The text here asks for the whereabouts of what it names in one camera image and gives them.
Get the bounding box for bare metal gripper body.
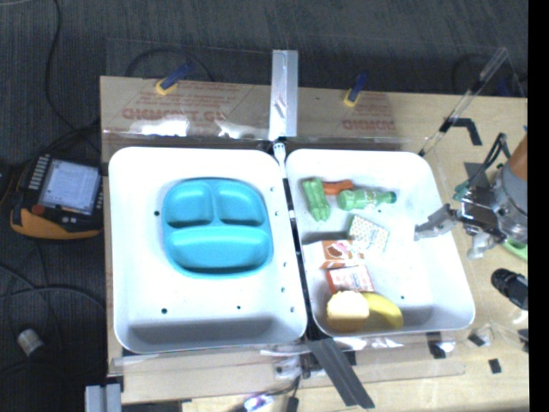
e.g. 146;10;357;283
455;185;529;243

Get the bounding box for yellow toy bread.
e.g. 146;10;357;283
326;289;371;334

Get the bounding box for orange packet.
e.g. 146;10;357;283
325;264;376;295

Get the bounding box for black cylinder on white bracket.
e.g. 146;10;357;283
491;237;529;324

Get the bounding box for yellow banana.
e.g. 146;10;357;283
361;292;405;331

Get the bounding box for white patterned packet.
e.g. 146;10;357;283
347;214;391;254

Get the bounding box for green toy asparagus bundle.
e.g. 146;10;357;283
300;177;332;223

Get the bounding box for thin black and white rod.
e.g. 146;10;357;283
272;141;322;341

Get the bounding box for grey metal cylinder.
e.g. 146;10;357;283
16;327;46;357

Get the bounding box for blue divided plate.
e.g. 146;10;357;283
160;177;275;280

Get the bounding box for brown board with red print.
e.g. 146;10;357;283
99;75;430;405

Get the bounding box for white plastic tray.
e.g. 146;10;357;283
284;148;476;339
107;146;309;354

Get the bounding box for orange and white carton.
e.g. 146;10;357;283
320;239;366;270

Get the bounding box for green plastic bottle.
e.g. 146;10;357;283
335;188;398;211

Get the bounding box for orange toy carrot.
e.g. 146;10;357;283
321;179;355;196

